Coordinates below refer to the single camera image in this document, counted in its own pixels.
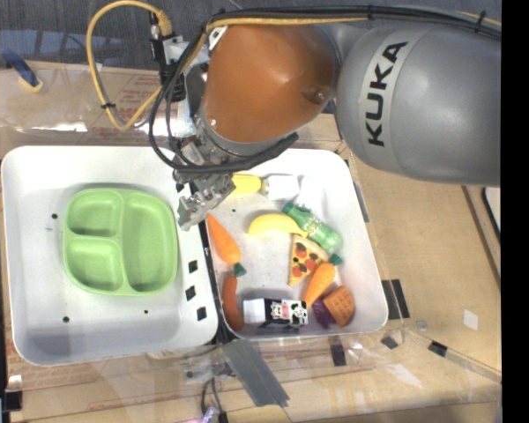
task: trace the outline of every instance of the divided green plate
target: divided green plate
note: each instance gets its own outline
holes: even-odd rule
[[[155,294],[175,280],[175,216],[152,194],[85,189],[68,203],[63,225],[65,269],[89,292]]]

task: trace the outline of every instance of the green bottle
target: green bottle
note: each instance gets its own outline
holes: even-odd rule
[[[323,249],[331,250],[341,242],[339,234],[310,210],[299,208],[292,202],[288,202],[282,211],[296,221],[301,230],[308,232],[308,238],[315,241]]]

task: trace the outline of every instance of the toy carrot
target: toy carrot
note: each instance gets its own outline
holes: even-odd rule
[[[237,278],[233,275],[228,275],[223,281],[222,297],[223,297],[223,314],[226,317],[229,326],[233,330],[241,330],[245,325],[239,308],[237,308]]]
[[[207,221],[210,236],[215,243],[215,247],[218,250],[218,255],[221,260],[235,266],[235,275],[237,277],[245,274],[246,270],[239,263],[241,260],[241,249],[239,248],[239,245],[237,245],[226,228],[210,213],[207,215]]]
[[[316,272],[314,272],[309,281],[306,297],[304,298],[308,308],[327,290],[327,287],[334,279],[335,266],[333,263],[323,262],[317,267]]]

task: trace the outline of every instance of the pizza slice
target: pizza slice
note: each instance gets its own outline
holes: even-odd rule
[[[315,241],[293,234],[288,284],[294,286],[314,272],[320,263],[328,260],[329,254]]]

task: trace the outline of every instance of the robotic arm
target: robotic arm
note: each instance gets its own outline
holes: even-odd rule
[[[372,19],[391,23],[358,24]],[[234,172],[280,155],[330,100],[347,145],[372,167],[500,185],[501,28],[483,15],[375,6],[237,11],[215,16],[168,55],[173,43],[172,35],[153,40],[153,52],[165,55],[149,138],[175,180],[191,186],[178,209],[183,230],[233,191]],[[153,135],[163,100],[188,109],[189,130],[169,133],[172,157]]]

